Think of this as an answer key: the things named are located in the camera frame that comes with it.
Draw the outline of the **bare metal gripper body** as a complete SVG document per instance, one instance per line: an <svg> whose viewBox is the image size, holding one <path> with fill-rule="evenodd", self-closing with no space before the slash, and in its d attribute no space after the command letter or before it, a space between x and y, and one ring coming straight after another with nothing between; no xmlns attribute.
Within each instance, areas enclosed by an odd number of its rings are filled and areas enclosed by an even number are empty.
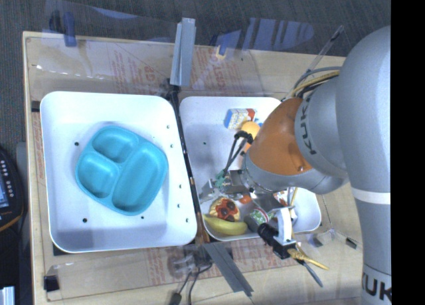
<svg viewBox="0 0 425 305"><path fill-rule="evenodd" d="M231 170L225 181L225 194L230 196L249 195L252 202L267 213L280 209L283 205L274 193L249 180L242 170Z"/></svg>

